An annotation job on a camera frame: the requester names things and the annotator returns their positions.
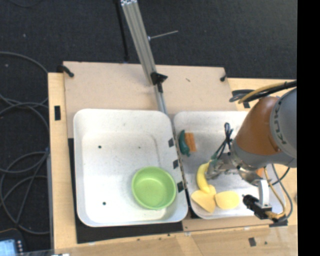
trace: yellow banana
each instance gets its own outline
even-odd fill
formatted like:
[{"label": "yellow banana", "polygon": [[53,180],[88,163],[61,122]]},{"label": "yellow banana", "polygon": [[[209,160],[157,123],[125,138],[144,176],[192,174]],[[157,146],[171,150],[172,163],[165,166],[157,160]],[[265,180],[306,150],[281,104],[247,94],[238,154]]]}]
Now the yellow banana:
[{"label": "yellow banana", "polygon": [[198,184],[199,189],[207,194],[210,193],[210,188],[209,188],[205,173],[209,168],[210,162],[211,160],[207,163],[201,164],[196,173],[196,183]]}]

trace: yellow oval object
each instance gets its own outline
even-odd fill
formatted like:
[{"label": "yellow oval object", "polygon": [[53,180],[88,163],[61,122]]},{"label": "yellow oval object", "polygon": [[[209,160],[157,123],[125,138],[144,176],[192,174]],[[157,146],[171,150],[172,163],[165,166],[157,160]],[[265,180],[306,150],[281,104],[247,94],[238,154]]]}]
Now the yellow oval object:
[{"label": "yellow oval object", "polygon": [[216,205],[223,210],[236,208],[240,203],[240,198],[234,191],[224,191],[217,193],[214,199]]},{"label": "yellow oval object", "polygon": [[205,209],[208,213],[213,213],[216,208],[214,197],[217,192],[215,187],[212,185],[209,185],[208,188],[210,190],[209,193],[203,192],[202,190],[194,191],[191,194],[191,199]]},{"label": "yellow oval object", "polygon": [[207,163],[201,164],[196,173],[196,183],[199,189],[207,194],[210,193],[210,188],[209,188],[205,173],[208,170],[209,164],[210,164],[210,161]]}]

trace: wooden table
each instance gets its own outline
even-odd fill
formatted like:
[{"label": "wooden table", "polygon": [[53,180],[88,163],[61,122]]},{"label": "wooden table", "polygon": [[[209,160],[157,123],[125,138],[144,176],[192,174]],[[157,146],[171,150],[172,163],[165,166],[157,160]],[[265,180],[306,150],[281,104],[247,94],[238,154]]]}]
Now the wooden table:
[{"label": "wooden table", "polygon": [[[198,71],[199,67],[195,67],[194,72]],[[227,220],[204,220],[192,219],[188,215],[182,221],[183,232],[78,244],[68,148],[66,79],[68,78],[63,73],[48,74],[53,206],[52,235],[55,253],[108,256],[209,256],[213,254],[291,256],[298,254],[298,216],[295,201],[297,195],[296,168],[291,169],[283,180],[283,184],[294,204],[293,214],[288,220],[288,226],[269,227],[271,223],[269,220],[262,221],[254,216],[228,218]],[[281,81],[275,79],[229,78],[225,83],[230,86],[231,90],[236,90],[256,89]],[[60,106],[61,115],[58,121],[55,120],[55,106]],[[247,110],[240,104],[236,104],[235,108],[240,111]],[[279,175],[281,175],[286,168],[277,166],[277,169]]]}]

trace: black floor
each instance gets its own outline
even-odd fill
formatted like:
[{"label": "black floor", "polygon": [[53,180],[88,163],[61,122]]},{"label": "black floor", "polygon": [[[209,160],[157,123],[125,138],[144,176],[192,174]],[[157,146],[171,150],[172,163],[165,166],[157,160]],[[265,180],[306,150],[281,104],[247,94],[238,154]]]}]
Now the black floor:
[{"label": "black floor", "polygon": [[[297,78],[298,0],[140,0],[139,4],[149,36],[178,31],[151,40],[156,64],[224,67],[228,77],[237,78]],[[139,63],[122,10],[121,15],[129,63]],[[32,58],[43,68],[4,52]],[[49,235],[38,234],[49,229],[43,177],[47,167],[36,165],[6,175],[4,170],[28,169],[50,150],[44,122],[48,110],[43,106],[48,97],[46,72],[55,72],[63,61],[122,63],[124,56],[112,0],[0,0],[0,95],[11,99],[0,99],[1,195],[30,178],[7,197],[5,208],[0,201],[0,231],[20,229],[30,251],[51,246]],[[17,104],[12,100],[43,105],[10,107]],[[33,152],[39,153],[14,164]],[[34,174],[38,177],[22,209]]]}]

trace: green bowl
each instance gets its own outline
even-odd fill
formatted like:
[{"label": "green bowl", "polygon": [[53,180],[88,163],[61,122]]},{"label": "green bowl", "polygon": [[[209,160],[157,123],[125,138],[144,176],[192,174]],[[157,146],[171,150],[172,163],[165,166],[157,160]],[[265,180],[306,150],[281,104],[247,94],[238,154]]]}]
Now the green bowl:
[{"label": "green bowl", "polygon": [[160,210],[171,205],[177,193],[172,176],[155,166],[138,170],[133,176],[131,188],[136,201],[152,210]]}]

